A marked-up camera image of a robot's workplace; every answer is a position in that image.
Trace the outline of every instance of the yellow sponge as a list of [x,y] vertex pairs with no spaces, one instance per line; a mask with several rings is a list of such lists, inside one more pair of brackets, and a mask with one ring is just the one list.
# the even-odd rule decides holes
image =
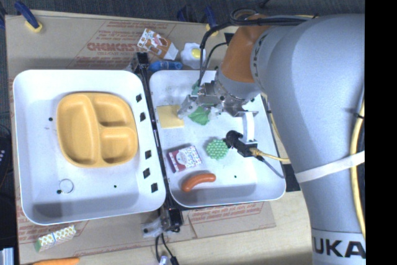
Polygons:
[[166,105],[157,107],[161,128],[179,128],[185,126],[184,120],[180,119],[177,115],[177,111],[179,109],[179,105]]

